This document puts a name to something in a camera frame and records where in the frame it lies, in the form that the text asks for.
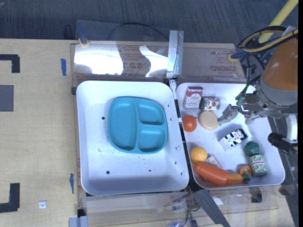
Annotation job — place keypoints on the black cylinder on white bracket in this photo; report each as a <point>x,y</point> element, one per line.
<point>280,141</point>

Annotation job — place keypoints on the brown cardboard board red print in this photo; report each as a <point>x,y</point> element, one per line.
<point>201,65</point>

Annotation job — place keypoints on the beige round biscuit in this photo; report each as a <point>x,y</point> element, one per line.
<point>207,120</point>

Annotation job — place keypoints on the orange toy tomato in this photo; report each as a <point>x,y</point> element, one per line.
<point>189,123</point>

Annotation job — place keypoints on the small can tomato print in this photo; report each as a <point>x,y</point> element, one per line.
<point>210,103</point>

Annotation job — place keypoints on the red and white carton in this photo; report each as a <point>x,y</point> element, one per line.
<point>192,98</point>

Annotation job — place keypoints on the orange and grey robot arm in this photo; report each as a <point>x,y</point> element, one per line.
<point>281,65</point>

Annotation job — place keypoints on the small orange doughnut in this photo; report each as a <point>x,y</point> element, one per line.
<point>245,169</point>

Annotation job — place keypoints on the green capped patterned bottle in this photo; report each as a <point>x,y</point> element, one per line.
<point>256,163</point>

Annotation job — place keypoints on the cow print milk carton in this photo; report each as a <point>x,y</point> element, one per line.
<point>234,139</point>

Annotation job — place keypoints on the small pale packet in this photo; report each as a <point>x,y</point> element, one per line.
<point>213,161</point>

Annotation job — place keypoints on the orange toy carrot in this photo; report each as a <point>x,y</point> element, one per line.
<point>235,178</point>

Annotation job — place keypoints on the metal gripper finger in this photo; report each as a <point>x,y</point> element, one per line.
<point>251,120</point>
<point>228,114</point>

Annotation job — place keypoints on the blue divided plate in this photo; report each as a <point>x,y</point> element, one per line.
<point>123,124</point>

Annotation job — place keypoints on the yellow toy lemon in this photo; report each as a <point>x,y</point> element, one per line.
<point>198,154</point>

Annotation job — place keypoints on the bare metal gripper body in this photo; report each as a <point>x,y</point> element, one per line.
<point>254,106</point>

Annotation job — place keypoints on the orange plastic bottle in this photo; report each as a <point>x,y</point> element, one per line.
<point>210,173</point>

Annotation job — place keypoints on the white plastic tray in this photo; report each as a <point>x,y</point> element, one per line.
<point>99,150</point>
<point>236,157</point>

